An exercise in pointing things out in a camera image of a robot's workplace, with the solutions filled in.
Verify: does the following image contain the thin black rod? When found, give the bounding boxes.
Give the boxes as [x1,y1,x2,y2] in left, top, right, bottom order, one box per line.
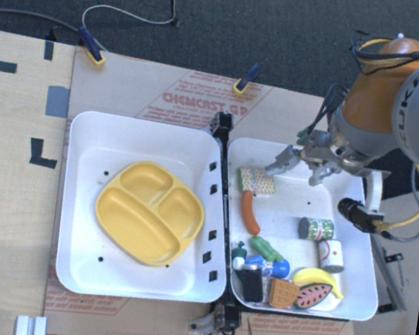
[195,135,254,303]

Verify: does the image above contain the orange waffle biscuit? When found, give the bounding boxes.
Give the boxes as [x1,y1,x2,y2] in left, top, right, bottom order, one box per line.
[267,276,302,312]

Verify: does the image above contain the patterned carton with green end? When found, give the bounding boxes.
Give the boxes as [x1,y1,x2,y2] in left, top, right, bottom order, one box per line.
[234,164,279,198]

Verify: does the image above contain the yellow divided plate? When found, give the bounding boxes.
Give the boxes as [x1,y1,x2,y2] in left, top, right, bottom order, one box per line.
[87,154,213,274]

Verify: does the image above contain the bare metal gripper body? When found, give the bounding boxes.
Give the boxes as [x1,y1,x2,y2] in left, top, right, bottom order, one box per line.
[297,127,378,179]

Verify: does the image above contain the watermelon slice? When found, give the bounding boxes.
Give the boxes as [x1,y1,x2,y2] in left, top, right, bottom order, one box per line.
[293,279,334,314]

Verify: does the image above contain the black block with wires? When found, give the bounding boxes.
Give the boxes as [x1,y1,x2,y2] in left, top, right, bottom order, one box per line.
[208,300,245,335]
[208,110,236,140]

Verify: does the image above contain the dark green bottle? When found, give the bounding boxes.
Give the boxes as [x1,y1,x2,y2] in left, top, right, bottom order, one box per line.
[230,239,250,263]

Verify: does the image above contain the white can with red print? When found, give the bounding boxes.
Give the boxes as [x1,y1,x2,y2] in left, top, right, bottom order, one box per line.
[313,237,349,276]

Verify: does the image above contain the white plastic tray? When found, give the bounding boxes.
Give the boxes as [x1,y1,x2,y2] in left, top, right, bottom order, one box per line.
[204,134,400,327]
[46,107,249,315]

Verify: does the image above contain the orange sausage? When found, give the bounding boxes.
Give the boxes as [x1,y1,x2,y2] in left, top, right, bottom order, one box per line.
[235,189,267,238]

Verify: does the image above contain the brown cardboard board red print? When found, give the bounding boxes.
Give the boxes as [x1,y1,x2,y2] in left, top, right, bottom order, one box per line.
[32,45,397,335]

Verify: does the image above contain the yellow banana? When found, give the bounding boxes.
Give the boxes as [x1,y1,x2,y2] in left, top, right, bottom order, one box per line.
[289,264,348,301]

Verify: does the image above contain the black cylinder on white bracket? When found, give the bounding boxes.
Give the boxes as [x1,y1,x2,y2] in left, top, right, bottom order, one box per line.
[334,165,392,235]

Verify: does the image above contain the green and white can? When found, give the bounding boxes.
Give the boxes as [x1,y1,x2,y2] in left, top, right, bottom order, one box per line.
[296,215,337,245]

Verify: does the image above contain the green toy vegetable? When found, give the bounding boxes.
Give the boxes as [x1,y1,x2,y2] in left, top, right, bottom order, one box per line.
[246,234,288,265]

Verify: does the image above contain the blue and white bottle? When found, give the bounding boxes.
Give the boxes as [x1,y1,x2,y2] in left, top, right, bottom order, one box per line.
[231,251,292,282]

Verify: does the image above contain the black rectangular packet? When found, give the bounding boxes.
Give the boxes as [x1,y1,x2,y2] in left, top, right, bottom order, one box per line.
[237,266,269,305]

